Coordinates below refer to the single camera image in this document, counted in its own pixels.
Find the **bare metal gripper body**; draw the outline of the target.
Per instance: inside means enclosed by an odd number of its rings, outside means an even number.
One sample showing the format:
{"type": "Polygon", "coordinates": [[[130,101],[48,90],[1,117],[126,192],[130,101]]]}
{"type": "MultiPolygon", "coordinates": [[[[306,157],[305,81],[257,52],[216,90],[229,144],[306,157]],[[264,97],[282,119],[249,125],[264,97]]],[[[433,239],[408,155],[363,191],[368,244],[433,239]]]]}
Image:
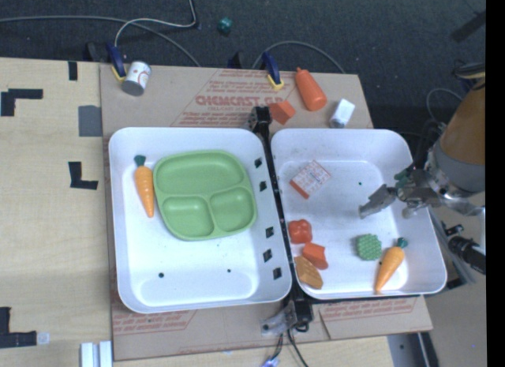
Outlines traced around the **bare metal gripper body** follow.
{"type": "Polygon", "coordinates": [[[451,182],[441,170],[433,172],[425,169],[406,168],[395,175],[397,198],[420,199],[429,203],[427,207],[447,207],[464,216],[484,214],[485,206],[473,204],[469,198],[474,195],[451,182]]]}

